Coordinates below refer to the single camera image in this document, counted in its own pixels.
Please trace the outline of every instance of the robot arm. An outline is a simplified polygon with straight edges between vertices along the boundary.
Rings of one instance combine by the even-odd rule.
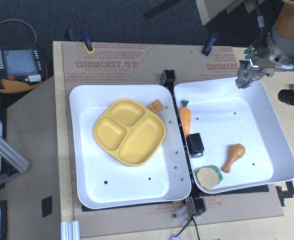
[[[283,0],[285,5],[267,35],[267,47],[250,46],[241,60],[236,85],[240,89],[251,86],[264,76],[271,77],[275,71],[294,71],[294,0]]]

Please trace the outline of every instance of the yellow plate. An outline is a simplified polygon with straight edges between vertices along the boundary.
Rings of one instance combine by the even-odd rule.
[[[145,106],[119,99],[98,119],[94,137],[115,159],[128,166],[144,164],[166,135],[164,122]]]

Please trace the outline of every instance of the table surface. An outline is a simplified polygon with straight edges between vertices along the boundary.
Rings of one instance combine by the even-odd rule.
[[[74,220],[73,196],[71,184],[71,168],[69,159],[68,129],[66,118],[66,99],[64,84],[63,49],[61,41],[53,42],[53,65],[55,81],[56,120],[57,120],[57,145],[59,166],[59,192],[61,221]],[[233,48],[235,58],[244,59],[244,49]],[[284,131],[287,141],[294,154],[294,106],[287,105],[277,99],[278,92],[289,89],[294,84],[294,72],[276,72],[273,77],[263,77],[262,82],[267,90],[270,101]],[[284,216],[260,218],[198,226],[202,240],[257,240],[257,239],[294,239],[294,197],[285,200],[283,207]],[[96,236],[82,238],[86,240],[167,240],[180,231],[180,228],[167,228],[142,232],[123,233],[117,235]],[[194,226],[188,226],[181,238],[197,239]]]

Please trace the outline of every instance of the digital display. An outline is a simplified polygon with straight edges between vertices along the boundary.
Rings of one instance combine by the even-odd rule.
[[[8,75],[37,74],[37,66],[32,49],[4,50],[3,57]]]

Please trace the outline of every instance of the blue connector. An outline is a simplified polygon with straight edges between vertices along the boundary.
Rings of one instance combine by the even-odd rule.
[[[202,49],[201,53],[208,56],[212,50],[212,46],[218,39],[218,34],[212,33],[210,38],[206,41],[204,48]]]

